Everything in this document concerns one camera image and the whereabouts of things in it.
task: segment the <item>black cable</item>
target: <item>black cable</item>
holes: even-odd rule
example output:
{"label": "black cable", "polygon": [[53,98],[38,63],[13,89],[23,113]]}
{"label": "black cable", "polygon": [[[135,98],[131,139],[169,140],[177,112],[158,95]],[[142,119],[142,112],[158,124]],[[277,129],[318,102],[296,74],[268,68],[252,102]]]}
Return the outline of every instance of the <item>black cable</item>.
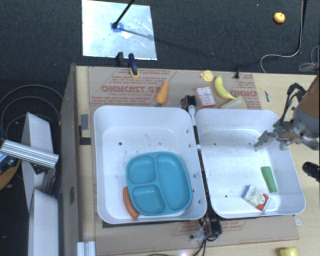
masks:
{"label": "black cable", "polygon": [[51,178],[51,180],[50,180],[50,183],[49,183],[49,184],[50,184],[50,185],[49,185],[49,188],[50,188],[50,189],[52,188],[52,184],[53,184],[52,181],[54,180],[54,178],[57,178],[57,175],[56,175],[56,174],[53,175],[52,178]]}
{"label": "black cable", "polygon": [[19,180],[22,180],[22,181],[24,180],[24,178],[22,178],[22,177],[21,177],[19,174],[17,174],[17,173],[15,173],[14,175],[15,175]]}
{"label": "black cable", "polygon": [[40,100],[40,101],[43,101],[45,103],[47,103],[49,106],[52,107],[52,109],[55,111],[57,117],[58,117],[58,120],[60,122],[60,114],[58,112],[58,110],[56,109],[56,107],[51,103],[49,102],[48,100],[42,98],[42,97],[38,97],[38,96],[24,96],[24,97],[20,97],[20,98],[17,98],[13,101],[11,101],[6,107],[5,109],[3,110],[2,112],[2,115],[1,115],[1,120],[0,120],[0,130],[1,130],[1,133],[2,133],[2,137],[5,136],[5,129],[4,129],[4,126],[3,126],[3,122],[4,122],[4,116],[5,116],[5,113],[7,111],[7,109],[15,102],[17,101],[21,101],[21,100],[25,100],[25,99],[36,99],[36,100]]}
{"label": "black cable", "polygon": [[[290,95],[294,92],[295,89],[298,89],[298,92],[296,92],[291,98],[290,98]],[[286,113],[291,105],[291,101],[292,99],[296,96],[297,99],[298,99],[298,102],[300,102],[303,98],[303,96],[306,94],[306,90],[298,83],[294,83],[292,85],[289,86],[286,94],[287,94],[287,97],[286,97],[286,101],[285,101],[285,105],[284,105],[284,110],[283,110],[283,114],[281,116],[281,118],[279,119],[280,123],[279,125],[281,126],[282,123],[284,122],[284,119],[285,119],[285,116],[286,116]]]}
{"label": "black cable", "polygon": [[[61,96],[60,93],[58,93],[55,89],[52,89],[48,86],[45,86],[45,85],[41,85],[41,84],[27,84],[27,85],[23,85],[23,86],[19,86],[13,90],[11,90],[10,92],[8,92],[1,100],[0,100],[0,105],[3,103],[3,101],[11,94],[13,94],[14,92],[18,91],[18,90],[21,90],[21,89],[24,89],[24,88],[30,88],[30,87],[38,87],[38,88],[43,88],[43,89],[46,89],[46,90],[50,90],[52,91],[53,93],[55,93],[56,95],[58,95],[60,97],[60,99],[63,100],[63,97]],[[5,130],[3,129],[2,127],[2,122],[0,123],[0,137],[4,137],[5,134]]]}
{"label": "black cable", "polygon": [[201,244],[201,246],[199,247],[199,249],[198,249],[198,250],[195,252],[195,254],[192,255],[192,256],[197,256],[198,253],[202,250],[202,248],[203,248],[202,256],[204,256],[204,255],[205,255],[205,251],[206,251],[206,242],[207,242],[207,240],[205,239],[205,240],[202,242],[202,244]]}
{"label": "black cable", "polygon": [[265,57],[281,57],[281,58],[291,58],[296,56],[300,50],[301,50],[301,44],[302,44],[302,32],[303,32],[303,28],[304,28],[304,21],[305,21],[305,13],[306,13],[306,8],[307,8],[307,0],[302,0],[301,3],[301,20],[300,20],[300,33],[299,33],[299,40],[298,40],[298,47],[295,53],[293,53],[292,55],[279,55],[279,54],[267,54],[265,56],[263,56],[260,60],[260,67],[262,69],[262,71],[264,73],[267,73],[262,65],[262,61]]}
{"label": "black cable", "polygon": [[206,240],[209,242],[213,242],[213,241],[217,240],[217,238],[218,238],[218,236],[213,234],[213,235],[209,236]]}
{"label": "black cable", "polygon": [[[314,61],[314,51],[317,49],[316,61]],[[301,72],[317,72],[319,74],[319,52],[320,46],[316,46],[311,50],[310,62],[303,63],[299,66],[299,71]]]}
{"label": "black cable", "polygon": [[[51,118],[46,117],[46,116],[44,116],[44,115],[42,115],[42,114],[35,114],[35,115],[36,115],[37,117],[39,117],[39,118],[43,118],[43,119],[48,120],[49,122],[52,122],[52,119],[51,119]],[[16,117],[15,119],[13,119],[13,120],[7,125],[7,127],[6,127],[6,129],[5,129],[5,138],[8,138],[9,127],[10,127],[15,121],[19,120],[20,118],[24,118],[25,116],[26,116],[26,114],[20,115],[20,116]]]}

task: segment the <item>table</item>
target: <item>table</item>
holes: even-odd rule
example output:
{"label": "table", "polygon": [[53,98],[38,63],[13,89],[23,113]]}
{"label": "table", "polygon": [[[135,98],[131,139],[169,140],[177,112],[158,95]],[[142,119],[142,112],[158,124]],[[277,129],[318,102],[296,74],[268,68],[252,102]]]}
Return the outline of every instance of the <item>table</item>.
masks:
{"label": "table", "polygon": [[[76,69],[76,84],[77,84],[77,112],[78,121],[81,123],[81,113],[88,113],[89,108],[89,77],[88,67],[77,66]],[[293,83],[299,83],[304,88],[308,88],[313,81],[313,75],[291,75],[291,74],[262,74],[254,73],[253,80],[256,86],[257,94],[260,100],[261,108],[265,110],[271,110],[278,116],[282,115],[284,109],[284,103],[287,97],[287,89]],[[268,93],[269,102],[266,99],[265,92]],[[287,119],[291,117],[290,111],[287,113]],[[90,137],[89,130],[82,131],[83,137]],[[301,226],[298,227],[298,233],[300,239],[289,241],[275,241],[267,243],[253,243],[253,244],[241,244],[232,246],[214,246],[207,247],[205,255],[268,255],[277,256],[279,254],[279,248],[296,247],[299,255],[317,255],[320,251],[320,245],[318,239],[320,237],[320,195],[319,195],[319,183],[313,178],[308,177],[302,171],[302,165],[304,162],[312,162],[319,165],[319,151],[312,151],[304,145],[291,145],[290,151],[292,158],[301,182],[301,186],[304,192],[306,200],[306,208],[303,213],[295,216],[294,218],[301,221]],[[81,187],[80,198],[81,202],[78,203],[78,207],[81,212],[79,228],[79,240],[82,239],[82,232],[85,231],[84,241],[95,240],[95,227],[94,227],[94,212],[93,212],[93,189],[92,174],[88,171],[91,168],[91,147],[81,146],[79,149],[80,156],[80,180],[79,186]],[[182,253],[190,256],[196,249],[182,249],[162,252],[167,255],[180,256]],[[133,256],[146,256],[151,253],[137,253]]]}

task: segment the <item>banana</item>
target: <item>banana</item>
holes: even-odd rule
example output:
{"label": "banana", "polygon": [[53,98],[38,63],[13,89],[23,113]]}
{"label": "banana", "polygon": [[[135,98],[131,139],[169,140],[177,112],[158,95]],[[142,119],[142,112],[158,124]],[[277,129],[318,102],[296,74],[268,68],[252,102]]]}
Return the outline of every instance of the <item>banana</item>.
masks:
{"label": "banana", "polygon": [[233,97],[230,92],[228,92],[224,88],[224,81],[222,80],[221,75],[217,76],[214,82],[214,87],[216,92],[219,94],[219,96],[223,99],[231,99],[231,100],[236,100],[235,97]]}

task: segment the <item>metal rod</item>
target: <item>metal rod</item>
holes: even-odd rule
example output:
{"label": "metal rod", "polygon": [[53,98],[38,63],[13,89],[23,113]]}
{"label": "metal rod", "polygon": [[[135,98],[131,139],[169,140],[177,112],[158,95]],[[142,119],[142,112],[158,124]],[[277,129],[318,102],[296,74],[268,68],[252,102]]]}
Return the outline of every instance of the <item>metal rod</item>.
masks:
{"label": "metal rod", "polygon": [[1,139],[0,153],[10,157],[29,161],[33,164],[54,168],[59,159],[57,154],[44,152],[34,149],[30,146],[26,146],[20,143],[16,143],[7,139]]}
{"label": "metal rod", "polygon": [[301,49],[302,32],[303,32],[304,25],[305,25],[307,2],[308,2],[308,0],[302,0],[300,35],[299,35],[299,40],[298,40],[298,48],[297,48],[297,51],[300,51],[300,49]]}
{"label": "metal rod", "polygon": [[123,18],[123,16],[126,14],[126,12],[129,10],[130,6],[134,3],[135,0],[131,0],[131,2],[126,6],[126,8],[124,9],[124,11],[121,13],[120,17],[116,20],[116,22],[114,22],[112,24],[112,28],[115,30],[119,24],[119,22],[121,21],[121,19]]}

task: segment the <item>cardboard sheet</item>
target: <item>cardboard sheet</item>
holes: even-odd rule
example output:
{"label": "cardboard sheet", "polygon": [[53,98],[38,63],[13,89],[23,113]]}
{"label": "cardboard sheet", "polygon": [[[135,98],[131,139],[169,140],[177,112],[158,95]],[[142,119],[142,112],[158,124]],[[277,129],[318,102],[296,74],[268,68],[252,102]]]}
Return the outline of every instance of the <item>cardboard sheet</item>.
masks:
{"label": "cardboard sheet", "polygon": [[[155,97],[164,81],[169,81],[168,99],[164,107],[179,107],[185,95],[195,95],[196,88],[211,87],[216,108],[228,102],[220,98],[212,82],[204,81],[200,71],[140,69],[140,78],[133,79],[128,68],[89,67],[90,126],[93,114],[103,105],[155,106]],[[261,109],[253,75],[243,73],[234,79],[231,72],[213,72],[222,76],[224,87],[233,96],[242,96],[248,109]],[[97,181],[94,140],[92,140],[93,204],[97,256],[127,255],[181,248],[197,248],[190,234],[200,228],[197,220],[142,225],[109,225],[103,223],[97,211]],[[207,247],[285,241],[298,239],[291,215],[222,220],[222,234]]]}

